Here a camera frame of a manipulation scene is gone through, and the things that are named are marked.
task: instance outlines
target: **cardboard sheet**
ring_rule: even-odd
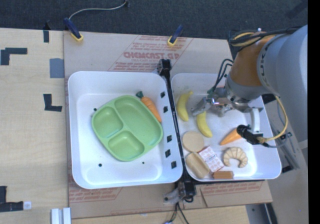
[[[178,73],[217,73],[221,62],[231,59],[226,40],[184,38],[175,46],[167,45],[165,36],[81,32],[84,39],[75,41],[65,31],[64,72],[66,92],[66,128],[68,143],[69,206],[73,219],[172,211],[163,203],[163,195],[174,184],[83,189],[73,180],[70,154],[68,78],[77,71],[154,72],[160,59],[170,59],[171,77]],[[272,201],[267,181],[197,185],[197,195],[184,209],[236,206]]]

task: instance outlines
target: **wooden surface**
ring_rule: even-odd
[[[8,202],[31,201],[32,209],[1,212],[0,224],[49,224],[50,210],[68,207],[65,82],[50,78],[50,59],[63,59],[63,32],[0,28],[0,49],[27,48],[0,65],[0,186]],[[45,111],[43,94],[61,112]],[[183,211],[190,223],[248,224],[245,206]],[[157,223],[172,212],[74,219],[72,223]],[[175,224],[184,223],[179,213]]]

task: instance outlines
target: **divided green plate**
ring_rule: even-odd
[[[132,161],[153,149],[163,128],[151,111],[135,96],[117,97],[92,116],[91,125],[104,147],[120,161]]]

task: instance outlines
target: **blue clamp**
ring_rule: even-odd
[[[182,25],[179,25],[179,27],[176,29],[174,34],[169,37],[169,39],[167,41],[168,46],[174,46],[176,44],[177,39],[178,39],[178,37],[181,36],[183,29],[184,29],[184,27]]]
[[[70,30],[70,35],[77,40],[78,42],[80,42],[82,39],[84,39],[84,36],[82,34],[79,33],[79,30],[77,29],[77,27],[75,26],[75,24],[72,23],[72,21],[68,18],[64,18],[63,19],[63,24],[67,26],[67,28]]]

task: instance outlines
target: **toy carrot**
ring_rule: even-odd
[[[237,133],[237,128],[233,129],[224,139],[220,142],[220,145],[225,145],[230,142],[234,142],[242,137]]]
[[[162,119],[155,103],[149,97],[144,96],[142,91],[137,92],[136,96],[141,99],[141,102],[147,106],[147,108],[154,114],[155,118],[161,123]]]

